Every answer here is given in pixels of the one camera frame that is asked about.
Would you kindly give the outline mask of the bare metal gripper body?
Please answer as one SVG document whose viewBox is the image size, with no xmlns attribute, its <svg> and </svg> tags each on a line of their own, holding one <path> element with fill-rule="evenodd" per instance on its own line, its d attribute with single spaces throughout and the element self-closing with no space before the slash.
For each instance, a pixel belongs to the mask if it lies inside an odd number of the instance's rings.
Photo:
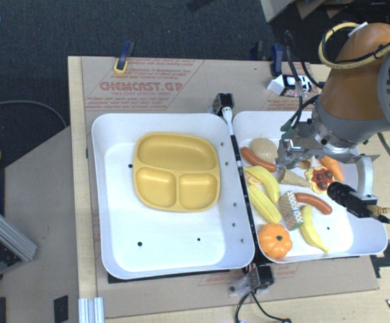
<svg viewBox="0 0 390 323">
<path fill-rule="evenodd" d="M 312 156 L 321 159 L 325 156 L 338 161 L 355 161 L 360 157 L 358 150 L 338 147 L 332 142 L 334 134 L 316 133 L 314 124 L 300 122 L 297 127 L 289 127 L 286 131 L 282 127 L 282 135 L 278 143 L 278 161 L 300 161 Z"/>
</svg>

